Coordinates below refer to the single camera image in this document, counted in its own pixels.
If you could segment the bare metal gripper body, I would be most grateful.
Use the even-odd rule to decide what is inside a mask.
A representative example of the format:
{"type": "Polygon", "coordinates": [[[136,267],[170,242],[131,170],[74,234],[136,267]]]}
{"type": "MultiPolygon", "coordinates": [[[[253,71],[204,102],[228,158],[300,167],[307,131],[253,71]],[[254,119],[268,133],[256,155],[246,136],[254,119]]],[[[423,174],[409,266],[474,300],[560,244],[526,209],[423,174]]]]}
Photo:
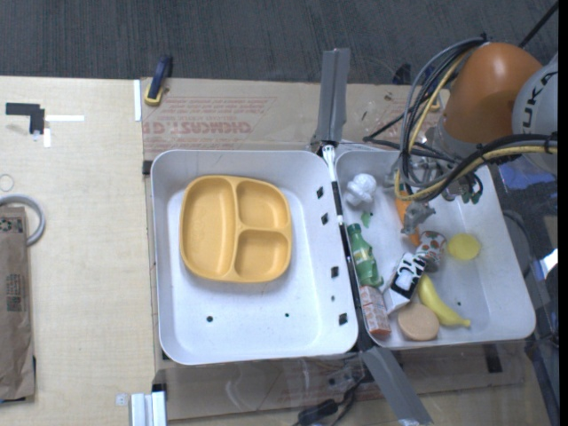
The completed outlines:
{"type": "Polygon", "coordinates": [[[473,162],[473,154],[461,158],[454,163],[454,166],[443,175],[435,178],[433,183],[428,183],[416,193],[417,201],[430,201],[439,196],[454,181],[468,174],[469,165],[473,162]]]}

